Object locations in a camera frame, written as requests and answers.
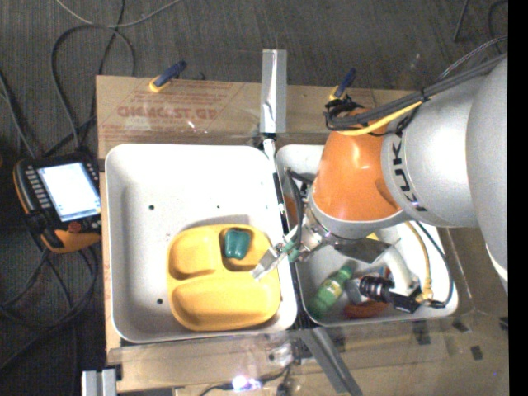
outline cardboard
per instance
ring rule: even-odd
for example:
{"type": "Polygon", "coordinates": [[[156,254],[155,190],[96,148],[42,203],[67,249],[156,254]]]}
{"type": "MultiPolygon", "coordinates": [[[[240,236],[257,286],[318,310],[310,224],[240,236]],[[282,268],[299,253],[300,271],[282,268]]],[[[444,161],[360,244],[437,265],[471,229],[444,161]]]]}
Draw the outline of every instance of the cardboard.
{"type": "MultiPolygon", "coordinates": [[[[119,144],[170,144],[190,137],[259,135],[261,84],[176,79],[160,93],[150,78],[98,76],[99,158],[119,144]]],[[[323,111],[332,87],[288,86],[288,133],[327,134],[323,111]]],[[[347,90],[374,107],[371,90],[347,90]]]]}

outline black wire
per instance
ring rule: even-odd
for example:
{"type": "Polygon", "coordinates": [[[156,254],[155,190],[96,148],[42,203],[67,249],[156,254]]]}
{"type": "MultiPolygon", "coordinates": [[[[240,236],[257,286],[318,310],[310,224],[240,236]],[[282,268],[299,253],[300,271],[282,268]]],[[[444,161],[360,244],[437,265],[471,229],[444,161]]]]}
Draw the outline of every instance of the black wire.
{"type": "MultiPolygon", "coordinates": [[[[493,14],[495,13],[495,10],[503,5],[503,4],[508,4],[508,0],[498,0],[497,2],[495,2],[494,4],[492,4],[488,10],[488,31],[489,31],[489,35],[492,37],[492,38],[495,38],[497,36],[497,34],[495,33],[495,31],[493,30],[493,14]]],[[[497,50],[497,52],[500,54],[502,51],[499,47],[499,44],[495,44],[495,49],[497,50]]]]}
{"type": "Polygon", "coordinates": [[[20,121],[18,120],[17,114],[15,112],[15,106],[13,104],[12,95],[7,89],[6,80],[3,77],[2,71],[0,70],[0,85],[2,86],[2,93],[0,93],[0,97],[7,103],[7,108],[9,109],[9,114],[11,115],[11,118],[13,120],[13,123],[16,127],[16,131],[18,132],[18,139],[22,141],[22,143],[26,146],[27,152],[31,155],[32,158],[35,158],[35,153],[31,149],[31,146],[27,142],[26,136],[24,135],[24,132],[22,131],[22,127],[20,124],[20,121]]]}
{"type": "MultiPolygon", "coordinates": [[[[73,307],[72,298],[69,295],[68,289],[66,288],[66,285],[64,284],[64,280],[60,276],[59,272],[55,268],[55,265],[49,258],[46,258],[46,264],[49,266],[50,270],[53,273],[53,276],[55,278],[55,281],[58,283],[59,288],[61,290],[61,293],[63,297],[66,299],[66,302],[68,303],[68,307],[71,310],[73,307]]],[[[73,372],[72,372],[72,383],[71,383],[71,390],[70,394],[74,395],[77,390],[77,378],[80,376],[79,372],[79,359],[78,359],[78,348],[77,348],[77,326],[75,325],[75,322],[72,322],[72,358],[73,358],[73,372]]]]}
{"type": "Polygon", "coordinates": [[[293,170],[290,170],[290,175],[294,179],[297,179],[298,181],[301,181],[301,182],[305,183],[306,185],[312,185],[314,183],[313,179],[310,179],[309,177],[306,177],[306,176],[301,175],[301,174],[299,174],[297,172],[294,172],[293,170]]]}
{"type": "Polygon", "coordinates": [[[54,84],[54,87],[55,87],[55,91],[57,92],[57,95],[59,96],[59,101],[60,101],[64,111],[66,112],[66,115],[67,115],[67,118],[68,118],[68,122],[69,122],[70,126],[72,127],[73,142],[74,142],[76,147],[80,146],[80,141],[79,141],[79,138],[78,138],[78,128],[75,125],[75,120],[73,119],[72,109],[70,108],[69,103],[66,100],[66,96],[64,95],[64,90],[63,90],[63,88],[60,85],[59,75],[57,74],[56,55],[57,55],[58,48],[62,45],[62,43],[66,40],[66,38],[69,35],[71,35],[75,31],[80,31],[80,30],[89,29],[89,28],[96,28],[96,29],[99,29],[99,30],[109,31],[109,32],[111,32],[112,36],[118,36],[121,40],[123,40],[123,42],[125,42],[125,44],[129,48],[130,53],[132,54],[132,60],[134,62],[134,48],[132,47],[132,44],[128,41],[128,39],[124,35],[122,35],[119,31],[112,30],[112,29],[107,28],[105,26],[96,26],[96,25],[74,26],[73,28],[70,28],[70,29],[66,30],[55,41],[54,47],[51,50],[51,73],[52,73],[52,78],[53,78],[53,84],[54,84]]]}
{"type": "Polygon", "coordinates": [[[208,394],[209,392],[212,392],[213,390],[229,390],[229,389],[224,389],[223,385],[216,385],[216,386],[208,387],[202,393],[200,393],[199,396],[205,396],[206,394],[208,394]]]}
{"type": "MultiPolygon", "coordinates": [[[[124,16],[124,13],[125,13],[125,0],[121,0],[121,5],[120,5],[120,14],[119,14],[119,19],[117,21],[116,24],[120,24],[122,19],[123,19],[123,16],[124,16]]],[[[110,53],[110,50],[111,50],[111,47],[113,45],[113,43],[115,42],[116,40],[116,37],[119,37],[121,40],[123,40],[125,42],[125,44],[127,45],[127,47],[129,48],[129,51],[130,51],[130,54],[131,54],[131,65],[132,65],[132,68],[131,68],[131,72],[130,72],[130,76],[134,76],[134,71],[135,71],[135,54],[134,54],[134,48],[132,46],[132,44],[128,41],[128,39],[125,38],[124,35],[122,35],[118,30],[117,28],[110,28],[110,27],[107,27],[107,26],[103,26],[103,25],[80,25],[80,26],[75,26],[73,28],[70,28],[69,30],[66,30],[56,41],[55,41],[55,44],[54,44],[54,47],[51,51],[51,72],[52,72],[52,77],[53,77],[53,80],[54,80],[54,87],[55,87],[55,90],[59,96],[59,100],[60,100],[60,103],[64,109],[64,111],[66,112],[66,115],[68,117],[68,121],[72,127],[72,132],[70,132],[68,135],[66,135],[64,138],[62,138],[56,145],[54,145],[52,148],[50,148],[48,151],[45,152],[45,157],[48,157],[50,156],[51,154],[55,153],[60,147],[62,147],[63,145],[65,145],[67,142],[69,142],[69,140],[71,138],[73,138],[73,142],[75,144],[76,147],[79,147],[80,145],[83,144],[83,141],[86,139],[87,137],[87,132],[88,132],[88,129],[89,129],[89,126],[92,124],[92,122],[96,119],[96,115],[95,115],[95,102],[96,102],[96,90],[94,90],[93,94],[92,94],[92,104],[91,104],[91,107],[90,107],[90,116],[88,118],[87,121],[85,121],[81,126],[79,127],[76,127],[75,126],[75,122],[73,120],[73,113],[72,113],[72,110],[68,104],[68,101],[67,101],[67,98],[66,96],[64,95],[64,90],[62,89],[62,87],[60,86],[60,81],[59,81],[59,75],[57,74],[57,71],[56,71],[56,54],[57,54],[57,51],[58,51],[58,48],[60,47],[60,45],[66,40],[66,38],[71,35],[72,33],[74,33],[75,31],[78,31],[78,30],[81,30],[81,29],[88,29],[88,28],[96,28],[96,29],[100,29],[100,30],[104,30],[104,31],[110,31],[111,32],[111,38],[110,40],[108,41],[108,44],[106,45],[106,48],[105,48],[105,53],[103,54],[103,57],[101,58],[101,62],[99,64],[99,68],[97,70],[97,73],[98,74],[102,74],[102,70],[103,70],[103,66],[104,66],[104,63],[105,63],[105,60],[106,60],[106,57],[108,56],[108,54],[110,53]],[[82,139],[79,139],[78,138],[78,135],[83,132],[84,133],[84,136],[82,139]]]]}
{"type": "Polygon", "coordinates": [[[493,59],[482,62],[480,65],[475,66],[474,68],[457,73],[456,75],[453,75],[450,78],[445,78],[442,81],[435,82],[429,87],[423,88],[419,92],[414,92],[383,106],[375,107],[364,113],[360,113],[359,115],[339,118],[332,116],[330,112],[326,112],[324,115],[327,121],[327,128],[330,130],[349,130],[353,125],[366,125],[372,120],[381,119],[399,110],[405,109],[412,104],[416,104],[420,101],[427,101],[440,92],[464,83],[471,78],[488,73],[506,57],[507,54],[501,54],[493,59]]]}
{"type": "Polygon", "coordinates": [[[302,243],[302,225],[304,211],[303,197],[300,194],[299,188],[295,184],[292,171],[289,168],[286,169],[286,177],[288,177],[288,182],[290,184],[291,191],[294,194],[295,214],[297,216],[297,230],[295,230],[295,236],[293,237],[293,240],[295,242],[294,248],[299,249],[302,243]]]}
{"type": "Polygon", "coordinates": [[[291,367],[292,365],[294,364],[294,362],[292,361],[291,363],[289,363],[287,366],[286,366],[286,374],[284,376],[284,379],[282,379],[282,382],[279,384],[279,386],[277,387],[277,393],[279,392],[279,390],[281,389],[287,389],[287,383],[288,383],[288,379],[290,378],[290,374],[291,374],[291,367]]]}
{"type": "MultiPolygon", "coordinates": [[[[274,375],[263,375],[260,378],[257,378],[257,381],[260,381],[262,384],[266,384],[270,381],[277,380],[280,377],[282,377],[285,373],[285,379],[283,380],[282,384],[285,383],[287,378],[290,376],[291,366],[293,362],[289,363],[280,373],[274,374],[274,375]]],[[[223,384],[216,384],[214,386],[208,387],[205,389],[202,393],[200,393],[199,396],[204,396],[208,394],[209,392],[212,392],[213,390],[233,390],[233,385],[229,382],[223,383],[223,384]]]]}
{"type": "MultiPolygon", "coordinates": [[[[25,353],[35,343],[37,343],[38,341],[43,340],[44,338],[50,336],[54,332],[57,332],[58,330],[60,330],[64,326],[70,324],[84,310],[84,308],[86,308],[87,303],[89,302],[90,298],[92,297],[93,290],[94,290],[94,285],[95,285],[95,282],[97,280],[97,275],[98,275],[98,270],[99,270],[98,269],[97,255],[95,254],[95,252],[93,251],[93,249],[91,247],[88,248],[88,251],[89,251],[89,253],[90,253],[91,257],[92,257],[92,263],[90,263],[88,261],[86,255],[84,254],[83,251],[79,251],[79,253],[82,256],[82,259],[87,264],[87,268],[90,271],[90,274],[92,276],[92,280],[91,280],[87,290],[85,291],[85,293],[81,296],[81,298],[79,298],[79,300],[75,304],[71,305],[71,308],[69,309],[69,311],[65,315],[63,315],[58,321],[55,321],[55,322],[53,322],[51,324],[46,324],[46,325],[44,325],[44,324],[33,324],[33,322],[32,322],[32,324],[28,324],[28,322],[22,323],[22,325],[24,325],[25,327],[28,327],[28,328],[31,328],[31,329],[35,329],[35,330],[39,331],[39,333],[36,336],[34,336],[30,341],[28,341],[27,344],[25,344],[25,346],[23,348],[21,348],[19,351],[15,352],[15,353],[13,353],[7,360],[5,360],[0,365],[0,371],[4,370],[5,368],[7,368],[18,356],[21,356],[23,353],[25,353]]],[[[76,346],[74,347],[74,350],[75,350],[75,354],[77,355],[77,347],[76,346]]]]}
{"type": "Polygon", "coordinates": [[[47,248],[46,248],[46,250],[41,252],[41,254],[40,254],[40,262],[37,265],[37,267],[35,268],[35,270],[33,270],[31,275],[27,279],[26,283],[24,284],[24,289],[19,294],[17,294],[15,296],[13,296],[12,298],[0,303],[0,307],[9,306],[9,305],[15,304],[19,299],[22,299],[24,297],[24,295],[27,294],[27,292],[29,292],[31,290],[33,285],[36,283],[36,279],[37,279],[37,277],[38,277],[38,275],[40,273],[40,270],[42,269],[42,266],[46,263],[46,260],[48,259],[49,255],[50,255],[50,250],[47,250],[47,248]]]}

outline yellow cable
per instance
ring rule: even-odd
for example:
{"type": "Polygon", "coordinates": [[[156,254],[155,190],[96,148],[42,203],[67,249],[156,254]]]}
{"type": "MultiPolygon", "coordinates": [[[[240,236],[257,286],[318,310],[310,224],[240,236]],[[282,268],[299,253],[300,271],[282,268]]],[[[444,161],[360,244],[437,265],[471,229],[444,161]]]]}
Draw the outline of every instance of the yellow cable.
{"type": "Polygon", "coordinates": [[[412,234],[416,236],[416,239],[418,240],[418,242],[420,243],[420,246],[422,247],[423,255],[426,260],[426,277],[425,277],[425,280],[423,281],[422,293],[417,296],[416,301],[421,303],[426,300],[432,300],[433,292],[432,292],[432,287],[431,287],[432,278],[431,278],[431,263],[429,261],[429,252],[427,252],[426,244],[423,242],[422,236],[420,236],[420,234],[414,228],[414,226],[410,224],[409,222],[406,222],[405,224],[407,225],[407,227],[411,229],[412,234]]]}
{"type": "Polygon", "coordinates": [[[411,104],[410,106],[407,106],[401,110],[396,111],[392,115],[387,115],[386,117],[382,118],[381,120],[378,120],[377,122],[373,123],[372,125],[369,125],[365,128],[357,129],[357,130],[339,130],[338,132],[340,134],[344,134],[346,136],[358,136],[363,134],[369,134],[373,130],[379,129],[381,126],[387,125],[389,122],[392,122],[394,119],[398,119],[400,116],[404,115],[408,111],[420,106],[422,104],[421,101],[415,102],[414,104],[411,104]]]}

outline yellow divided plate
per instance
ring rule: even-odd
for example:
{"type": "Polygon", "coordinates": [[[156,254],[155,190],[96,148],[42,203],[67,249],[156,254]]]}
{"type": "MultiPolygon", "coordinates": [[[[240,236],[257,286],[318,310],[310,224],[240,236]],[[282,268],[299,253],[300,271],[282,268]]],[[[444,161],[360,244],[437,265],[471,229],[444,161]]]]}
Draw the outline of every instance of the yellow divided plate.
{"type": "Polygon", "coordinates": [[[260,281],[249,273],[270,246],[263,232],[246,224],[216,224],[179,233],[167,252],[168,296],[176,320],[197,332],[220,332],[271,318],[281,302],[277,270],[260,281]],[[251,235],[242,260],[222,256],[230,229],[251,235]]]}

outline blue clamp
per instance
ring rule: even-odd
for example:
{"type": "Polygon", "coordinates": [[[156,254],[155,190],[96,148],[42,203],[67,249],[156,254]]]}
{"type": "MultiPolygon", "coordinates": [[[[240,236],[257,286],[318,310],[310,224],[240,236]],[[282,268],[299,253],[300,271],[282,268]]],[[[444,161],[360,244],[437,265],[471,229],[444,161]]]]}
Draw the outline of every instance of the blue clamp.
{"type": "Polygon", "coordinates": [[[177,78],[187,67],[187,62],[185,60],[180,60],[178,63],[174,64],[168,68],[161,75],[154,78],[148,83],[150,89],[154,92],[160,92],[164,89],[171,81],[171,79],[177,78]]]}
{"type": "Polygon", "coordinates": [[[354,83],[355,79],[356,79],[356,70],[352,68],[343,78],[341,83],[337,87],[332,89],[329,99],[335,100],[335,99],[341,98],[341,95],[344,93],[345,89],[349,88],[354,83]]]}

